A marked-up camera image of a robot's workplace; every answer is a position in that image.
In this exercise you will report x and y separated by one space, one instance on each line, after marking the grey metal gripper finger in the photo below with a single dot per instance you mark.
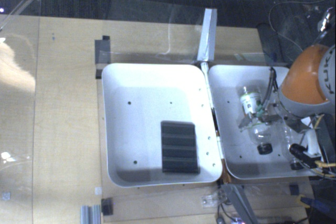
245 123
269 119

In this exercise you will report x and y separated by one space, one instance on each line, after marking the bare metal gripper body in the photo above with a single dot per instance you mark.
278 116

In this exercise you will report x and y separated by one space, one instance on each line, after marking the clear bottle with white label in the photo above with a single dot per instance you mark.
250 103

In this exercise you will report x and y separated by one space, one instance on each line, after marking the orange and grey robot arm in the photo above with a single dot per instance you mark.
304 81

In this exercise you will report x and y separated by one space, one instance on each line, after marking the white plastic tray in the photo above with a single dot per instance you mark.
147 91
231 139

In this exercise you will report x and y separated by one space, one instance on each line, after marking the dark grey ribbed block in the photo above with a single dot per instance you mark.
179 147

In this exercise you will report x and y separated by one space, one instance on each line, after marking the black cylinder on white bracket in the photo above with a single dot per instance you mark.
302 152

